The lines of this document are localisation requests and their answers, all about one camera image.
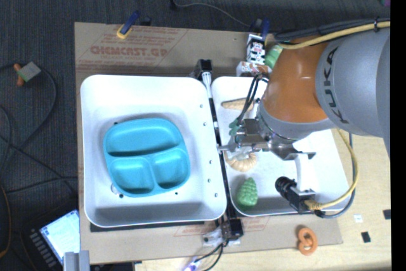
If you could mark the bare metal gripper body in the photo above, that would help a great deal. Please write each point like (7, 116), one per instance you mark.
(253, 131)

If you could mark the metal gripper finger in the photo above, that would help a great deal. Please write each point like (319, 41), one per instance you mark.
(226, 147)
(256, 148)

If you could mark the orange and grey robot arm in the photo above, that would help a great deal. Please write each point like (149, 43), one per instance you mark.
(349, 82)

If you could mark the beige croissant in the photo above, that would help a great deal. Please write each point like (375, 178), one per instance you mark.
(243, 163)

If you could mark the white plastic tray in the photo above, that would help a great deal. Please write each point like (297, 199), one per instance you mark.
(272, 174)
(142, 92)

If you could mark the beige bread stick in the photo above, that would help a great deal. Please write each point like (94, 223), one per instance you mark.
(233, 103)

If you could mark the thin black and white rod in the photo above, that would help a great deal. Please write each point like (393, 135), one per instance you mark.
(213, 111)

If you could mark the green grapes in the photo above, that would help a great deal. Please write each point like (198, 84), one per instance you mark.
(248, 195)

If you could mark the white and brown packet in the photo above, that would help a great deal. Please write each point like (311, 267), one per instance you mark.
(250, 68)

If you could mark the green toy vegetable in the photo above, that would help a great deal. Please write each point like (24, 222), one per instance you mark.
(272, 55)

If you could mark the white printed carton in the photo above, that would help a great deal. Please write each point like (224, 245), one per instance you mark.
(256, 49)

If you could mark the blue divided plate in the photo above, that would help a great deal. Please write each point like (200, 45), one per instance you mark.
(142, 139)

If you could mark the orange pretzel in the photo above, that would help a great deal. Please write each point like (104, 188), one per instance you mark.
(307, 241)

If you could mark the brown cardboard board red print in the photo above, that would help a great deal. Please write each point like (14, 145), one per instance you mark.
(133, 47)

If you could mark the purple and green toy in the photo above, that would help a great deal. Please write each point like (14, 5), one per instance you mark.
(385, 1)

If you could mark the grey green cube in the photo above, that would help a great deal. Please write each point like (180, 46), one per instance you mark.
(29, 71)

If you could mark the orange carrot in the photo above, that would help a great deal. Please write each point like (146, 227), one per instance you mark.
(19, 81)

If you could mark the black cylinder on white bracket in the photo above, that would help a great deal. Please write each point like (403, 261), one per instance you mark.
(304, 165)

